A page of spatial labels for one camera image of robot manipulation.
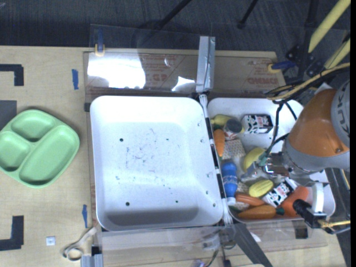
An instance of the black pole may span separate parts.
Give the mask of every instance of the black pole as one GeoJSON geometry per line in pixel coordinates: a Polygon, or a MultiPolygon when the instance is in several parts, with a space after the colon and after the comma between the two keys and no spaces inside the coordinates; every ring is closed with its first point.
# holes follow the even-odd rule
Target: black pole
{"type": "Polygon", "coordinates": [[[304,77],[304,71],[306,70],[306,62],[308,59],[308,51],[310,40],[312,38],[313,32],[317,26],[317,12],[318,12],[319,0],[310,0],[308,17],[306,18],[304,28],[304,42],[301,47],[301,52],[299,54],[301,61],[298,69],[298,80],[302,81],[304,77]]]}
{"type": "Polygon", "coordinates": [[[188,3],[192,0],[182,0],[166,17],[154,25],[155,30],[161,30],[170,20],[172,20],[188,3]]]}
{"type": "Polygon", "coordinates": [[[255,8],[256,4],[257,4],[258,0],[253,0],[249,6],[249,8],[247,9],[244,17],[239,21],[238,23],[238,28],[242,29],[245,26],[246,20],[249,18],[251,12],[253,11],[253,9],[255,8]]]}

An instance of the metal can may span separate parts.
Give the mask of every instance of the metal can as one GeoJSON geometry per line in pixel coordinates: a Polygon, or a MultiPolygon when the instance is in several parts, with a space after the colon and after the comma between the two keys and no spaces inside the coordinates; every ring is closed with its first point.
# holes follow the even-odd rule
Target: metal can
{"type": "Polygon", "coordinates": [[[231,118],[226,122],[222,130],[225,134],[225,140],[236,140],[239,133],[242,132],[243,126],[239,120],[231,118]]]}

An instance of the orange object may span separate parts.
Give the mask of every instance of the orange object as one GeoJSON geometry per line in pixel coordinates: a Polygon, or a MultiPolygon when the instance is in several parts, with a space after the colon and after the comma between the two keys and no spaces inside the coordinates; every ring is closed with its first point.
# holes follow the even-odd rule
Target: orange object
{"type": "Polygon", "coordinates": [[[250,206],[261,206],[266,204],[261,199],[256,197],[251,197],[250,195],[244,193],[236,193],[235,199],[236,202],[244,202],[245,204],[249,204],[250,206]]]}
{"type": "Polygon", "coordinates": [[[253,207],[239,213],[239,218],[247,220],[272,219],[276,215],[276,208],[270,205],[253,207]]]}
{"type": "Polygon", "coordinates": [[[335,89],[323,90],[304,107],[288,136],[294,149],[319,157],[331,157],[349,151],[337,136],[331,120],[330,108],[335,93],[335,89]]]}
{"type": "Polygon", "coordinates": [[[284,209],[284,215],[287,217],[297,217],[296,211],[293,209],[293,203],[297,199],[306,200],[309,195],[308,188],[298,186],[293,193],[291,193],[287,199],[285,199],[280,207],[284,209]]]}
{"type": "Polygon", "coordinates": [[[225,134],[223,130],[217,129],[212,133],[212,135],[214,137],[216,152],[220,157],[222,157],[225,147],[225,134]]]}

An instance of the bottle cap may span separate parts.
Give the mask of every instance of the bottle cap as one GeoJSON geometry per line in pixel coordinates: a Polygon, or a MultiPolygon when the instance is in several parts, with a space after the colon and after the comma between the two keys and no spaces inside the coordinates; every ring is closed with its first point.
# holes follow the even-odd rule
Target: bottle cap
{"type": "Polygon", "coordinates": [[[227,201],[229,206],[235,206],[236,204],[236,199],[234,197],[228,197],[227,201]]]}

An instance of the wooden table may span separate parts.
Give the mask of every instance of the wooden table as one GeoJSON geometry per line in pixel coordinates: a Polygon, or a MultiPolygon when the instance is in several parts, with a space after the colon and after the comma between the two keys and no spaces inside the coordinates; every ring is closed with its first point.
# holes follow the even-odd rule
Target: wooden table
{"type": "MultiPolygon", "coordinates": [[[[17,100],[17,113],[29,108],[44,110],[70,125],[81,140],[70,166],[48,187],[32,189],[0,173],[0,239],[11,237],[12,216],[24,216],[24,245],[18,250],[0,251],[0,266],[80,265],[79,261],[69,262],[61,254],[66,245],[77,241],[86,230],[83,205],[88,206],[88,225],[92,224],[87,118],[83,110],[84,51],[88,48],[0,47],[0,63],[24,67],[24,86],[13,85],[12,72],[0,72],[0,100],[17,100]],[[72,69],[79,75],[77,90],[72,83],[72,69]],[[56,237],[54,246],[46,245],[48,236],[56,237]]],[[[345,266],[336,236],[320,232],[327,246],[266,255],[274,266],[345,266]]],[[[89,240],[83,246],[85,253],[90,252],[90,246],[89,240]]],[[[233,266],[251,264],[245,255],[232,256],[230,260],[233,266]]],[[[191,261],[155,266],[191,266],[191,261]]],[[[211,266],[222,266],[221,260],[215,260],[211,266]]]]}

